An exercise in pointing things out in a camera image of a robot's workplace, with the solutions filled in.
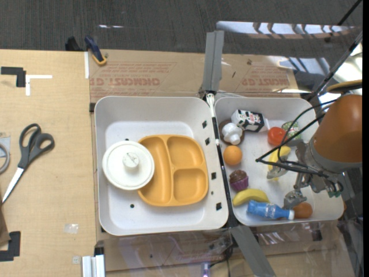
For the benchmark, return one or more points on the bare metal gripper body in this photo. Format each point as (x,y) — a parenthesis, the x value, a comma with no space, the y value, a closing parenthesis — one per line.
(315,180)

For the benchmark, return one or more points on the orange fruit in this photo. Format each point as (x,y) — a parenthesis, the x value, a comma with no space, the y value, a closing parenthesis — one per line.
(303,211)
(232,155)

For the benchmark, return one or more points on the green packet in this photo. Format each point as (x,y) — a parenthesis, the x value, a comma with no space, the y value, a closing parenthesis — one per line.
(294,130)

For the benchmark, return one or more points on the orange divided plate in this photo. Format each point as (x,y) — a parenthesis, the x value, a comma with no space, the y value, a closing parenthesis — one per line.
(184,169)

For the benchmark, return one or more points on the white and black milk carton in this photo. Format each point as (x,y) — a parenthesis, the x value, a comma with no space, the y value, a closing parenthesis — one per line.
(249,120)

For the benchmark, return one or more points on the red can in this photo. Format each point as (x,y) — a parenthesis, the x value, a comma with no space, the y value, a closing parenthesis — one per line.
(275,136)

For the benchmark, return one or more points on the grey tape roll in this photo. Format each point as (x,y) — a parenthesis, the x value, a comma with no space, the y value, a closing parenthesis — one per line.
(5,166)

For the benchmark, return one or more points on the purple and brown cupcake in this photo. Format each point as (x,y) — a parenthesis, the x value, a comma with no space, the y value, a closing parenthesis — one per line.
(238,180)

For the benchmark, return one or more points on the white round lidded pot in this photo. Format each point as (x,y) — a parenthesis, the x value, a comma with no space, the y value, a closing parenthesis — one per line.
(128,164)

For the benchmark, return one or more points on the brown cardboard board red print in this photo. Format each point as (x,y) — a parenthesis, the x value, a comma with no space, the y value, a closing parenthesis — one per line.
(161,76)

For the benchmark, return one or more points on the blue bottle white cap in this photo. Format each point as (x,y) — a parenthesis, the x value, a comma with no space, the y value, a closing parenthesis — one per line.
(265,210)

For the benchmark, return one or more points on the thin black and white rod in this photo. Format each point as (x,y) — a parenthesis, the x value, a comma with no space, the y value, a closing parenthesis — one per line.
(214,125)

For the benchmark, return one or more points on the yellow banana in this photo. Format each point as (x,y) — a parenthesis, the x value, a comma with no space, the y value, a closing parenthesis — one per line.
(282,152)
(250,195)

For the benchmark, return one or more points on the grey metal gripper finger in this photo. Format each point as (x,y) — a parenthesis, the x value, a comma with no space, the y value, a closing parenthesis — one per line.
(276,171)
(294,199)

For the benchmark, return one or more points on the white plastic tray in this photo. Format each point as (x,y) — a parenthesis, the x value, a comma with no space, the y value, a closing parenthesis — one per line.
(259,154)
(121,215)

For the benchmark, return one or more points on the brown doughnut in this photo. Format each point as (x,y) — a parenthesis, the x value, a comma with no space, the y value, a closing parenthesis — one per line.
(221,125)

